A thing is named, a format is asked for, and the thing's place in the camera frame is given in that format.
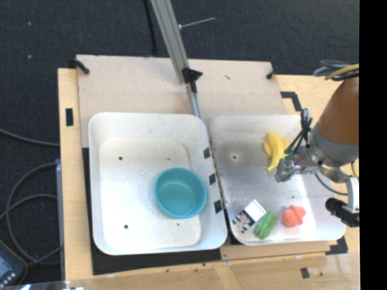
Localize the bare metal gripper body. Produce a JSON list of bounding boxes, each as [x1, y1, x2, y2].
[[289, 146, 330, 178]]

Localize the yellow banana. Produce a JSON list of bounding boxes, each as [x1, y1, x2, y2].
[[263, 132, 291, 172]]

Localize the white plastic tray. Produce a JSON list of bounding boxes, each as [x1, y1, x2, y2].
[[88, 112, 228, 256], [209, 114, 346, 247]]

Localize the orange-pink toy food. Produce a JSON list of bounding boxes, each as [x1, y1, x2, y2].
[[282, 204, 307, 228]]

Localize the white printed carton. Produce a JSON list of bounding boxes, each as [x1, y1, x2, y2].
[[232, 199, 267, 233]]

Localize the green toy bean pods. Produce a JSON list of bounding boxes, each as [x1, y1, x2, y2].
[[253, 210, 279, 240]]

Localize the teal bowl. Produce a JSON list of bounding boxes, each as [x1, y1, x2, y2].
[[153, 167, 208, 219]]

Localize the pale wood board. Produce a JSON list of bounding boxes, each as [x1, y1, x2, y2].
[[75, 54, 333, 261]]

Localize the black cylinder on white bracket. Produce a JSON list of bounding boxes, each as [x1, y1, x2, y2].
[[325, 176, 360, 228]]

